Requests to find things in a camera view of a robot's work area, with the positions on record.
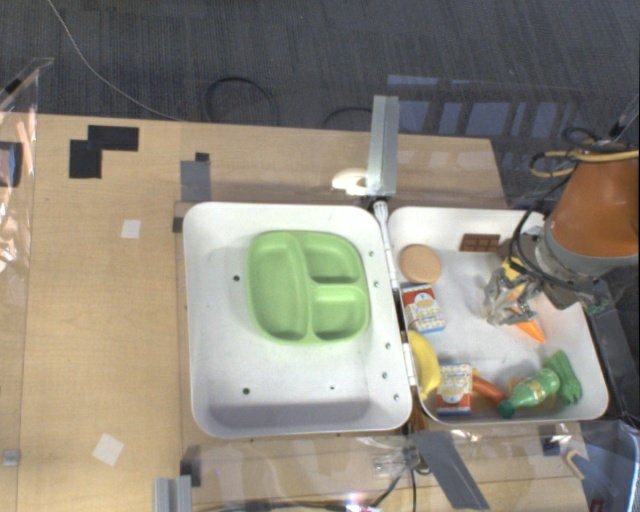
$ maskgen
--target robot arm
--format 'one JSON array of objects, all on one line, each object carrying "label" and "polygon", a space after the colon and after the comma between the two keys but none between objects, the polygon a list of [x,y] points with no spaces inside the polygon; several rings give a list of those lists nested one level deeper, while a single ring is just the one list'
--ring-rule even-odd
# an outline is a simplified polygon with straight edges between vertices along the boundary
[{"label": "robot arm", "polygon": [[[551,153],[543,156],[559,156]],[[527,300],[540,292],[558,309],[579,301],[595,311],[605,305],[594,291],[600,276],[638,264],[638,151],[592,140],[562,155],[576,165],[547,175],[566,175],[550,190],[566,184],[555,209],[538,232],[522,232],[536,205],[525,213],[505,264],[485,288],[484,316],[492,324],[530,320]]]}]

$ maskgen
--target round cookie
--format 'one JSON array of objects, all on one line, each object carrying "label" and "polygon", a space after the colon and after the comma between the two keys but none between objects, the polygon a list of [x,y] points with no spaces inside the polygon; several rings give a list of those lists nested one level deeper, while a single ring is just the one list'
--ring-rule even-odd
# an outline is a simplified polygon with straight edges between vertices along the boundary
[{"label": "round cookie", "polygon": [[442,274],[438,255],[422,244],[408,245],[400,252],[400,271],[412,283],[435,283]]}]

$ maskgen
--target banana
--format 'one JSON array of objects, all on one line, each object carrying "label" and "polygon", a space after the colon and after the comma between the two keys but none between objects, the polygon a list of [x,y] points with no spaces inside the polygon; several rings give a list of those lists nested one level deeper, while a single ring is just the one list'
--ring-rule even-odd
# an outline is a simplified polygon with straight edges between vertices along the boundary
[{"label": "banana", "polygon": [[440,364],[433,347],[422,334],[408,331],[409,344],[413,352],[416,374],[420,386],[420,398],[426,400],[429,392],[440,384]]}]

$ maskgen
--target white tray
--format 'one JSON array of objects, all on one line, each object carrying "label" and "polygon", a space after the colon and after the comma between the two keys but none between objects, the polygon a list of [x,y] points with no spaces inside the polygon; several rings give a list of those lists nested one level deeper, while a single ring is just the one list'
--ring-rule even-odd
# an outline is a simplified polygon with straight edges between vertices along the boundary
[{"label": "white tray", "polygon": [[[522,410],[512,419],[502,420],[491,409],[472,416],[438,417],[432,393],[423,405],[436,421],[447,425],[558,422],[590,420],[606,411],[607,387],[580,305],[558,311],[542,294],[532,301],[546,336],[544,343],[517,327],[493,327],[480,317],[484,285],[500,259],[492,253],[459,252],[462,236],[499,234],[503,240],[511,236],[521,218],[522,212],[505,210],[400,208],[389,219],[396,265],[400,251],[415,243],[428,245],[442,261],[443,274],[433,288],[447,326],[427,335],[441,363],[471,363],[483,378],[507,390],[511,378],[530,376],[546,357],[563,349],[583,386],[583,397],[569,406],[558,398],[554,408],[544,414]],[[525,229],[536,225],[542,225],[542,218],[532,215]]]},{"label": "white tray", "polygon": [[[360,253],[371,321],[349,341],[299,345],[262,337],[244,284],[252,239],[272,230],[345,237]],[[192,409],[222,438],[391,430],[411,393],[380,229],[349,206],[202,203],[184,220]]]}]

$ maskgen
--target carrot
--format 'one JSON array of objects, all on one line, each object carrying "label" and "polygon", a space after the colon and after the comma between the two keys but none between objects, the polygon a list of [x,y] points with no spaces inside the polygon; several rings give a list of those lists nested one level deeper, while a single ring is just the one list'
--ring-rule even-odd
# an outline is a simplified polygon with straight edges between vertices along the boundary
[{"label": "carrot", "polygon": [[540,329],[540,326],[536,323],[535,320],[529,320],[528,322],[520,322],[516,324],[517,327],[526,332],[533,339],[538,340],[540,343],[544,343],[545,337]]},{"label": "carrot", "polygon": [[500,389],[491,384],[491,382],[486,381],[481,377],[473,377],[473,390],[476,393],[487,397],[489,400],[496,404],[507,399],[506,395],[502,391],[500,391]]}]

